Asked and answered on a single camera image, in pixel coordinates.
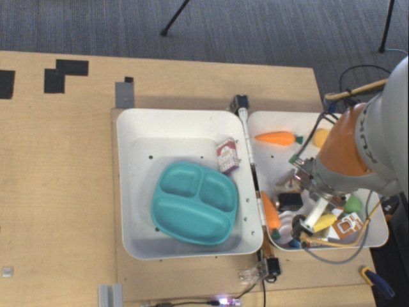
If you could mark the white plastic tray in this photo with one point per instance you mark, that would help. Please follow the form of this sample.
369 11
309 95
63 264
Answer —
278 162
179 133

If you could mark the orange carrot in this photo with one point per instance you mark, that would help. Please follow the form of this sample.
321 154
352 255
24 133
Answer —
276 138
271 211

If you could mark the white toy garlic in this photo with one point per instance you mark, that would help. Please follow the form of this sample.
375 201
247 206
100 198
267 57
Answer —
285 224

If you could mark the green toy pear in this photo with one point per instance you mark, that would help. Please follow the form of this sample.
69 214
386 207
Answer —
353 204

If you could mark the small black box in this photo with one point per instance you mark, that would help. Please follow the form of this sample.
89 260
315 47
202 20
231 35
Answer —
290 201

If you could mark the yellow round fruit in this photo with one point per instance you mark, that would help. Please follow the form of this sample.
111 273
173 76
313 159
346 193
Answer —
320 137

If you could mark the small blue toy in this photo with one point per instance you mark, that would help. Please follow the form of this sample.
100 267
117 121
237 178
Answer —
294 244

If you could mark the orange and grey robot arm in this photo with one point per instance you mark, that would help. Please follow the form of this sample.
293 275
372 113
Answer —
361 139

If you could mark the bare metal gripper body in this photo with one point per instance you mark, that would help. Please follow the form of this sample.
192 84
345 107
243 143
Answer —
307 174

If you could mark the thin black and white rod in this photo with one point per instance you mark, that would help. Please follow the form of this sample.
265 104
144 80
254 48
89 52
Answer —
247 139

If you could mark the orange and white carton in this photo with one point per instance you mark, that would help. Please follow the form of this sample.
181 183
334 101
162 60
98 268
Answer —
348 225

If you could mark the small purple and white carton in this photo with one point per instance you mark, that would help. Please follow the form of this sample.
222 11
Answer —
227 157

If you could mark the green divided plate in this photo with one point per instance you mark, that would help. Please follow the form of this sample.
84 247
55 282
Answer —
191 203

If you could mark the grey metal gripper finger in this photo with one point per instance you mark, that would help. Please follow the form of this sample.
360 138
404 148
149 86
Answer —
290 176
286 188

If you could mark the black tripod leg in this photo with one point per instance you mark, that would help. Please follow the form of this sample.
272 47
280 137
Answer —
389 14
182 8

